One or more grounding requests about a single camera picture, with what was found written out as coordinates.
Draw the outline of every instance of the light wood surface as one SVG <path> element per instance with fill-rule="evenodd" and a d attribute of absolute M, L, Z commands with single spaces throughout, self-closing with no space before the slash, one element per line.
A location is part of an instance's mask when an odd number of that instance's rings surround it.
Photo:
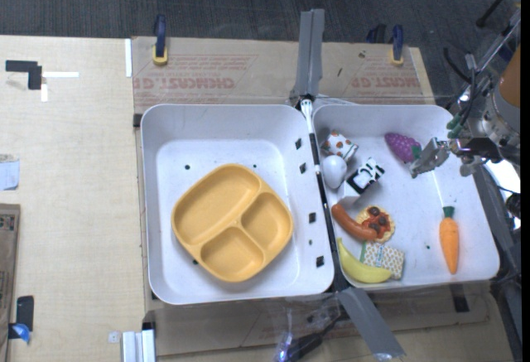
<path fill-rule="evenodd" d="M 35 298 L 29 345 L 8 360 L 118 361 L 112 331 L 139 331 L 145 314 L 132 79 L 124 40 L 0 36 L 4 60 L 34 60 L 48 101 L 27 74 L 0 69 L 0 153 L 20 158 L 20 185 L 0 201 L 22 207 L 15 299 Z M 485 322 L 399 331 L 403 360 L 511 360 L 498 309 Z M 356 357 L 351 357 L 354 349 Z M 181 355 L 171 361 L 271 360 L 272 348 Z M 327 340 L 307 362 L 370 361 L 360 337 Z"/>

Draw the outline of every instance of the sausage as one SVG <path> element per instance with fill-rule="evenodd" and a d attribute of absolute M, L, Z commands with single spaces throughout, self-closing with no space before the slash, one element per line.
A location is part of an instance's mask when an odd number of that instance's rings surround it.
<path fill-rule="evenodd" d="M 378 237 L 378 232 L 373 228 L 368 228 L 352 220 L 346 209 L 340 204 L 331 206 L 331 214 L 339 225 L 349 234 L 358 239 L 375 240 Z"/>

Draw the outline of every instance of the yellow divided plate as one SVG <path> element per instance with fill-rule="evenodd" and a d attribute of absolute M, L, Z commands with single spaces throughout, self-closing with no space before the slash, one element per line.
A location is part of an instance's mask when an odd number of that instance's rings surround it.
<path fill-rule="evenodd" d="M 210 273 L 245 281 L 263 270 L 292 236 L 292 215 L 255 172 L 237 164 L 214 169 L 173 206 L 171 227 Z"/>

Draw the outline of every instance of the yellow banana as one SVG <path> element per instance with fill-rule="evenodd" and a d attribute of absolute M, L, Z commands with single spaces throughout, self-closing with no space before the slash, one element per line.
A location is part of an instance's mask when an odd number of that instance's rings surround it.
<path fill-rule="evenodd" d="M 392 275 L 388 269 L 362 263 L 342 244 L 342 238 L 337 239 L 337 244 L 339 245 L 340 265 L 344 272 L 355 281 L 373 284 L 387 281 Z"/>

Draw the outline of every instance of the orange carrot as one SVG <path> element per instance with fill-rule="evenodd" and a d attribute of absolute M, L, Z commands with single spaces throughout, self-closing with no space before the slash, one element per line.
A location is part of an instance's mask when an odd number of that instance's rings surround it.
<path fill-rule="evenodd" d="M 450 273 L 456 273 L 459 253 L 458 224 L 453 219 L 455 208 L 444 207 L 444 219 L 440 222 L 440 244 Z"/>

